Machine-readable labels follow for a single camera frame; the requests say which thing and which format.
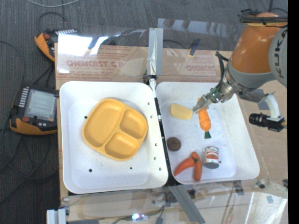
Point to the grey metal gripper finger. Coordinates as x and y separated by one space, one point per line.
199 102
202 107

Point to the brown round biscuit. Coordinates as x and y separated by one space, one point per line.
173 144

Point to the white plastic tray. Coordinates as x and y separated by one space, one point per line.
77 148
233 134

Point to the black cylinder on white bracket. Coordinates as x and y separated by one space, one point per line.
268 121

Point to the small white and red can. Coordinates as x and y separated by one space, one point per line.
211 156

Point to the yellow divided plate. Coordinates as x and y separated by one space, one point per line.
112 129

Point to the brown cardboard board, red print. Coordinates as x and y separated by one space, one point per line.
84 74

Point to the orange carrot with green top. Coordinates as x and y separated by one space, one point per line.
204 121

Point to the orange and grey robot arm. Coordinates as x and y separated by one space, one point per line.
252 48

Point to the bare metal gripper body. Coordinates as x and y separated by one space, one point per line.
222 93

